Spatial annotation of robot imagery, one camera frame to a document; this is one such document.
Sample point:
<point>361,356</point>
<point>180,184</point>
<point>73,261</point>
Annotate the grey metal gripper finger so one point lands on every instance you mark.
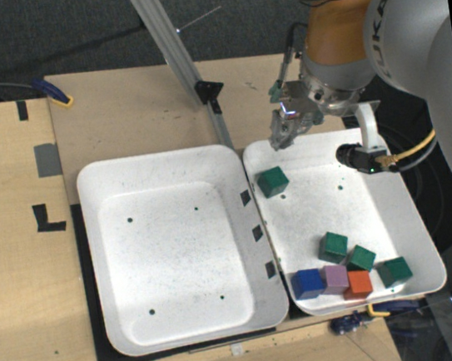
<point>296,129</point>
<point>277,132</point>

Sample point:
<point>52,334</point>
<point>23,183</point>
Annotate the black cylinder on white bracket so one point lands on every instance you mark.
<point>367,154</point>

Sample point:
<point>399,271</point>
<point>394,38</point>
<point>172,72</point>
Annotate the white plastic tray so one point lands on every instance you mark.
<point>174,259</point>
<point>323,211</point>

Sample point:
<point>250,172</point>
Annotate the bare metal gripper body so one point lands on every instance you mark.
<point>314,97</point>

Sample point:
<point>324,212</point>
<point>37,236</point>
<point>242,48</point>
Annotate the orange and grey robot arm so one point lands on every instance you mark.
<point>405,31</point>

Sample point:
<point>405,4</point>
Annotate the purple cube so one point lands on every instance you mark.
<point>336,279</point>

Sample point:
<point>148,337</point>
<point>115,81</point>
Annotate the orange cube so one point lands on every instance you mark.
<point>359,283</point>

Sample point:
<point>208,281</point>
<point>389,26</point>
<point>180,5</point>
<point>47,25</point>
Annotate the flat brown board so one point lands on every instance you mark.
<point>128,114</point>

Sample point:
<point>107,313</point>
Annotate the blue cube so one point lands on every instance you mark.
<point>307,284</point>

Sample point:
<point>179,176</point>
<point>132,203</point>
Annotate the green cube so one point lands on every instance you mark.
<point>272,182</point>
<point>361,258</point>
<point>394,271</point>
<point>333,247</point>

